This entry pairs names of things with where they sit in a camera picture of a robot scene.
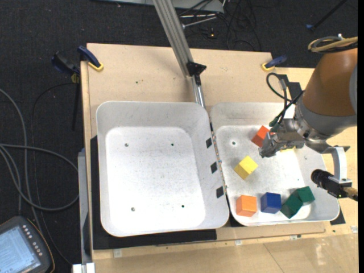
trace clamp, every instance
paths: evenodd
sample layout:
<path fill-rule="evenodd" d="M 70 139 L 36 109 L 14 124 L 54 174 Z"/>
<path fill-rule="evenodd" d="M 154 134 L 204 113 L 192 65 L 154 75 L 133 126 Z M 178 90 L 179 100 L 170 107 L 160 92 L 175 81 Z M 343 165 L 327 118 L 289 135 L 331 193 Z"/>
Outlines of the clamp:
<path fill-rule="evenodd" d="M 81 55 L 81 60 L 86 60 L 89 62 L 89 66 L 95 69 L 96 71 L 101 71 L 104 68 L 104 65 L 100 63 L 93 53 L 91 53 L 87 48 L 80 45 L 77 48 L 77 52 Z M 60 52 L 56 52 L 51 59 L 53 67 L 60 73 L 69 74 L 71 80 L 76 85 L 76 94 L 75 94 L 75 103 L 73 106 L 73 120 L 72 120 L 72 130 L 75 130 L 76 127 L 76 117 L 78 111 L 78 101 L 80 98 L 81 88 L 80 88 L 80 67 L 74 65 L 70 61 L 68 61 L 64 56 L 60 54 Z"/>
<path fill-rule="evenodd" d="M 264 71 L 268 72 L 270 70 L 273 70 L 275 68 L 276 65 L 279 65 L 281 63 L 284 63 L 285 61 L 287 61 L 287 56 L 283 55 L 283 56 L 279 56 L 274 58 L 273 60 L 262 64 L 262 68 Z"/>

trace wooden block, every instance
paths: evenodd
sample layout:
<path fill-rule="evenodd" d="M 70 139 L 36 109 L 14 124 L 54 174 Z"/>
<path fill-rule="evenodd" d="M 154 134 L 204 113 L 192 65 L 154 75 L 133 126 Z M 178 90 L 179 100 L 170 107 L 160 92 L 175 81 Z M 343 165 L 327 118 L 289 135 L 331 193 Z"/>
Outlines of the wooden block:
<path fill-rule="evenodd" d="M 302 201 L 303 205 L 310 204 L 312 201 L 315 200 L 315 197 L 309 186 L 296 189 L 293 195 L 299 198 Z"/>
<path fill-rule="evenodd" d="M 247 178 L 254 170 L 258 168 L 258 164 L 249 156 L 246 156 L 236 165 L 234 171 L 243 179 Z"/>
<path fill-rule="evenodd" d="M 237 215 L 251 217 L 257 212 L 257 198 L 242 195 L 237 199 Z"/>
<path fill-rule="evenodd" d="M 282 205 L 282 209 L 280 210 L 286 217 L 293 217 L 302 207 L 302 201 L 297 198 L 295 195 L 291 194 L 289 198 Z"/>
<path fill-rule="evenodd" d="M 255 143 L 258 147 L 263 146 L 263 140 L 266 137 L 267 132 L 269 132 L 269 129 L 267 129 L 265 126 L 261 126 L 258 132 L 255 134 L 253 139 L 251 141 Z"/>
<path fill-rule="evenodd" d="M 267 192 L 260 198 L 260 211 L 277 213 L 282 208 L 280 194 Z"/>

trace metal pole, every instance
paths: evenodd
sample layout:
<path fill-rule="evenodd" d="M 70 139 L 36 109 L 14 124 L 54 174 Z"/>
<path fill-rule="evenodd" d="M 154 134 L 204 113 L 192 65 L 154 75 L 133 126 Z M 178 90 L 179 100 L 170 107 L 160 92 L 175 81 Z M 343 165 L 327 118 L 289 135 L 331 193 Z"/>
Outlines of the metal pole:
<path fill-rule="evenodd" d="M 182 73 L 185 77 L 191 77 L 188 72 L 187 64 L 193 63 L 193 57 L 189 50 L 186 37 L 183 33 L 182 25 L 173 7 L 171 0 L 152 0 L 157 10 L 159 19 L 166 32 L 167 38 L 175 53 Z M 193 94 L 196 103 L 205 108 L 204 94 L 200 84 L 196 83 L 195 76 L 191 77 Z"/>

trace orange cube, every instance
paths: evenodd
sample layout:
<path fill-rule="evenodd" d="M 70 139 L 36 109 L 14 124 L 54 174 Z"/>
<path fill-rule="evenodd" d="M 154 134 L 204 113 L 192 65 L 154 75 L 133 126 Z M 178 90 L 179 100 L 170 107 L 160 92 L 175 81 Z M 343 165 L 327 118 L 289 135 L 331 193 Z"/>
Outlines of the orange cube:
<path fill-rule="evenodd" d="M 251 217 L 257 212 L 257 198 L 255 196 L 242 195 L 237 200 L 237 215 Z"/>
<path fill-rule="evenodd" d="M 265 126 L 261 126 L 258 132 L 255 134 L 253 139 L 251 141 L 255 143 L 258 147 L 263 146 L 263 140 L 266 137 L 267 132 L 269 132 L 269 129 L 267 129 Z"/>

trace tabletop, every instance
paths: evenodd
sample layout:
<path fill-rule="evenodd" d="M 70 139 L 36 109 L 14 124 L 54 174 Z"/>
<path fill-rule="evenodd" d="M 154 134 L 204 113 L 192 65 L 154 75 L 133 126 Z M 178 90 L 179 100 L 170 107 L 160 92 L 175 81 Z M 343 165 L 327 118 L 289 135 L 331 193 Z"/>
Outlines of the tabletop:
<path fill-rule="evenodd" d="M 104 64 L 104 69 L 97 72 L 81 62 L 90 195 L 90 140 L 97 135 L 96 109 L 101 103 L 113 100 L 192 102 L 194 97 L 191 82 L 183 77 L 172 48 L 92 43 L 87 48 Z M 219 102 L 282 101 L 265 84 L 267 73 L 260 67 L 272 59 L 270 53 L 213 49 L 191 49 L 191 53 L 195 62 L 207 66 L 201 81 L 208 112 Z M 304 89 L 313 69 L 275 68 L 274 72 L 286 74 L 290 81 L 301 83 Z M 346 153 L 348 176 L 353 187 L 357 187 L 357 128 L 346 129 L 328 142 L 351 146 Z M 327 170 L 333 171 L 331 156 L 324 155 L 323 158 Z M 358 267 L 358 204 L 350 199 L 340 199 L 339 203 L 344 224 L 331 225 L 329 221 L 257 227 L 227 224 L 216 230 L 216 241 L 92 250 L 92 258 L 97 272 L 224 271 L 219 266 L 231 272 L 242 272 L 241 268 L 249 272 L 254 263 L 255 272 L 266 272 L 267 266 L 272 268 L 271 272 L 285 272 L 294 263 L 294 268 L 306 268 L 306 271 L 309 264 L 314 269 L 324 268 L 331 272 L 346 272 L 348 268 L 355 272 Z M 289 261 L 297 257 L 300 261 Z M 251 265 L 244 262 L 246 258 L 251 260 Z"/>

